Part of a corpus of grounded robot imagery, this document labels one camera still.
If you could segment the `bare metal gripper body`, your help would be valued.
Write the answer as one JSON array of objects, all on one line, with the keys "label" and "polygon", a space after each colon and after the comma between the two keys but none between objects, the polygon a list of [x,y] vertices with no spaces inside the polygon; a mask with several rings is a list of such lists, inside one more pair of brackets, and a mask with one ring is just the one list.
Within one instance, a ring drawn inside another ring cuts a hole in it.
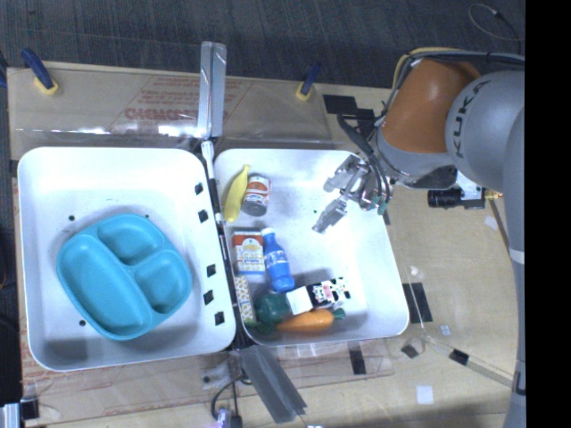
[{"label": "bare metal gripper body", "polygon": [[341,188],[341,196],[346,201],[356,202],[362,210],[387,210],[392,190],[376,159],[364,161],[351,155],[344,169],[348,180]]}]

